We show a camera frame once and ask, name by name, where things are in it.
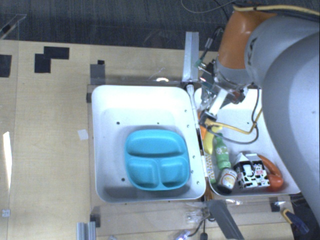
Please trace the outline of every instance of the blue divided tray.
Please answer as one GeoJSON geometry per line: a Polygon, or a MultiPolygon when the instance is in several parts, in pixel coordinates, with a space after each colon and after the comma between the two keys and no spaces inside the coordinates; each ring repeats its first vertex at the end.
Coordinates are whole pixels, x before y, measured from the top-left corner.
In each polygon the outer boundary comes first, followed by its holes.
{"type": "Polygon", "coordinates": [[[186,142],[174,131],[137,130],[127,137],[124,156],[127,176],[141,190],[177,189],[190,176],[186,142]]]}

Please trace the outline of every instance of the metal bracket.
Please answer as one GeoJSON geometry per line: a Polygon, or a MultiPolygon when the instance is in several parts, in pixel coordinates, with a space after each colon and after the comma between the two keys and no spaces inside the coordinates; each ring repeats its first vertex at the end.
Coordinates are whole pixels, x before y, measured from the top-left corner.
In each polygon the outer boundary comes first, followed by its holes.
{"type": "Polygon", "coordinates": [[[184,64],[182,82],[197,82],[198,81],[198,67],[196,62],[199,59],[199,32],[185,33],[184,46],[184,64]]]}
{"type": "Polygon", "coordinates": [[[95,227],[100,228],[100,215],[99,214],[90,214],[90,222],[95,222],[95,227]]]}
{"type": "Polygon", "coordinates": [[[76,240],[96,240],[96,223],[79,222],[76,225],[76,240]]]}

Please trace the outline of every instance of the green bottle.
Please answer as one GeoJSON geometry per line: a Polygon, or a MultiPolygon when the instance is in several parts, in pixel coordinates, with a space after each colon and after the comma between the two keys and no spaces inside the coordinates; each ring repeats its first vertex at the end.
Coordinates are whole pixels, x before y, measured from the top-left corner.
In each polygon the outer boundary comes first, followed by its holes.
{"type": "Polygon", "coordinates": [[[231,168],[228,148],[222,141],[222,138],[215,136],[213,139],[213,147],[218,168],[220,170],[223,170],[224,168],[231,168]]]}

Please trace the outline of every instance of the black cable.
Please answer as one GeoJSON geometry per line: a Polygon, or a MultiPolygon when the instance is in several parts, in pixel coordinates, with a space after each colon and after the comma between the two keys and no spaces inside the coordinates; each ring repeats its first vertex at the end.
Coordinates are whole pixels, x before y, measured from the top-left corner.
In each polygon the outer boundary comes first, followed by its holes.
{"type": "Polygon", "coordinates": [[[200,221],[200,223],[199,223],[198,227],[196,228],[196,230],[195,230],[192,234],[189,234],[189,235],[188,235],[188,238],[193,237],[196,233],[198,233],[198,231],[199,231],[202,223],[204,223],[205,220],[206,220],[206,219],[203,219],[203,220],[200,221]]]}
{"type": "Polygon", "coordinates": [[[228,17],[228,14],[227,14],[227,12],[226,12],[225,8],[224,8],[224,7],[222,7],[221,3],[219,3],[217,0],[212,0],[212,1],[214,1],[218,6],[221,6],[221,9],[223,10],[223,13],[224,13],[225,19],[226,19],[226,21],[228,21],[228,20],[229,20],[229,17],[228,17]]]}
{"type": "Polygon", "coordinates": [[[208,234],[206,233],[206,220],[203,222],[203,232],[200,234],[200,240],[208,240],[208,234]]]}
{"type": "Polygon", "coordinates": [[[203,51],[203,53],[202,53],[202,55],[201,55],[201,57],[200,57],[200,60],[201,60],[201,61],[205,58],[207,52],[209,51],[209,48],[210,48],[211,45],[214,43],[214,41],[216,40],[216,38],[218,37],[218,35],[219,35],[220,33],[223,33],[224,31],[225,31],[224,28],[221,27],[221,26],[218,26],[218,27],[214,30],[214,32],[213,32],[212,35],[211,35],[212,42],[211,42],[211,44],[210,44],[209,47],[207,47],[207,45],[206,45],[206,47],[205,47],[205,49],[204,49],[204,51],[203,51]]]}

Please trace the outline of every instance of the black tape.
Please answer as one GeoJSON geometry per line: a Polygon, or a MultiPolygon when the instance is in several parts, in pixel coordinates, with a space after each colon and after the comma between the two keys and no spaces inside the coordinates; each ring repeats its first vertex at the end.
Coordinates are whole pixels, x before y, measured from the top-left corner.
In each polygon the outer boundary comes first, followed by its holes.
{"type": "Polygon", "coordinates": [[[11,55],[0,54],[0,78],[8,78],[11,71],[11,55]]]}
{"type": "Polygon", "coordinates": [[[86,94],[86,103],[91,103],[92,101],[91,101],[91,97],[92,97],[92,93],[87,93],[86,94]]]}
{"type": "Polygon", "coordinates": [[[34,73],[51,73],[51,60],[46,59],[44,54],[34,55],[34,73]]]}
{"type": "Polygon", "coordinates": [[[59,60],[69,60],[69,48],[68,47],[44,47],[44,58],[49,59],[59,59],[59,60]]]}
{"type": "Polygon", "coordinates": [[[94,86],[106,84],[106,66],[104,64],[90,65],[90,84],[94,86]]]}

